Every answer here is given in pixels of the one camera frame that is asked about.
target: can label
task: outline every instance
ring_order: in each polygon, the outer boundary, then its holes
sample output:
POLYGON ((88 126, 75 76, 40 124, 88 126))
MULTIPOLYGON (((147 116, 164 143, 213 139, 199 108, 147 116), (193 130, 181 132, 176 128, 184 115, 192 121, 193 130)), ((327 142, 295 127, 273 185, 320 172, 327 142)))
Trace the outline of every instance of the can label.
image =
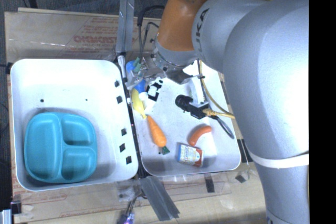
POLYGON ((180 163, 201 167, 203 165, 204 151, 180 144, 178 149, 177 161, 180 163))

